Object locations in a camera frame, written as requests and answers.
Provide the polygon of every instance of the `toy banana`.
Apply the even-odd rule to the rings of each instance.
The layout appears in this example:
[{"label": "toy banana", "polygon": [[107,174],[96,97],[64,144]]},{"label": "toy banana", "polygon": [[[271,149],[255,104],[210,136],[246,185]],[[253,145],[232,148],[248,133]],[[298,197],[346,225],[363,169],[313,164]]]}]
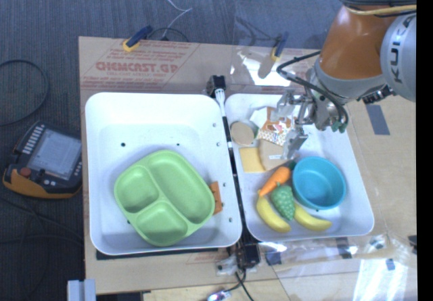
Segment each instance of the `toy banana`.
[{"label": "toy banana", "polygon": [[309,214],[301,205],[295,202],[295,221],[303,227],[314,231],[323,231],[329,229],[332,225],[331,221],[320,219]]},{"label": "toy banana", "polygon": [[279,233],[287,233],[292,230],[289,223],[274,211],[268,199],[264,196],[259,196],[256,203],[256,209],[259,216],[264,220],[270,228]]}]

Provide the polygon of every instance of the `carrot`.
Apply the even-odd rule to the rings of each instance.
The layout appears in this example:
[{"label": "carrot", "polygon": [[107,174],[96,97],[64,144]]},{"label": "carrot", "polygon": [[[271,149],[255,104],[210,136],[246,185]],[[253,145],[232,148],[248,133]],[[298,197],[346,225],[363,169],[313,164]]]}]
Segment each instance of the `carrot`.
[{"label": "carrot", "polygon": [[283,184],[288,181],[292,171],[287,166],[280,166],[275,172],[268,178],[268,180],[263,185],[262,189],[259,191],[259,196],[264,196],[271,191],[273,191],[277,184]]}]

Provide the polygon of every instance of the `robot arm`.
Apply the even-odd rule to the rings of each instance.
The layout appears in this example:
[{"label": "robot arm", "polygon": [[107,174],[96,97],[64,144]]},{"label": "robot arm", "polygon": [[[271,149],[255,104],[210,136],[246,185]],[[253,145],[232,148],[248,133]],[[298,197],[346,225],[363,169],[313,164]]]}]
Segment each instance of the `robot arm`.
[{"label": "robot arm", "polygon": [[415,101],[416,0],[341,0],[343,6],[331,25],[315,65],[306,80],[284,70],[277,72],[304,87],[298,97],[290,90],[280,99],[274,116],[300,106],[288,134],[282,158],[290,159],[306,140],[303,126],[320,131],[345,131],[344,105],[353,100],[373,103],[388,95]]}]

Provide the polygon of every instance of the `emergency stop button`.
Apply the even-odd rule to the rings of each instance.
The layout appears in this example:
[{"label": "emergency stop button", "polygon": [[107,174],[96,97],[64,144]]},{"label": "emergency stop button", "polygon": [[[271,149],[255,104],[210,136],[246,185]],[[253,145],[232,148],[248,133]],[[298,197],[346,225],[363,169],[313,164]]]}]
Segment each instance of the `emergency stop button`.
[{"label": "emergency stop button", "polygon": [[32,174],[32,171],[29,168],[21,168],[21,170],[20,170],[20,175],[23,177],[28,178],[31,176],[31,174]]}]

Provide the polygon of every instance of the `green toy vegetable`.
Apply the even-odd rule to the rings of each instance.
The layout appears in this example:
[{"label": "green toy vegetable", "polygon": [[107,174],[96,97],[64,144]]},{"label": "green toy vegetable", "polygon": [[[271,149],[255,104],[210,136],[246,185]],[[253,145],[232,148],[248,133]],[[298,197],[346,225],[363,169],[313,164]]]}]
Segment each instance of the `green toy vegetable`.
[{"label": "green toy vegetable", "polygon": [[288,185],[277,184],[271,192],[271,201],[275,209],[285,219],[291,221],[295,214],[295,203],[292,188]]}]

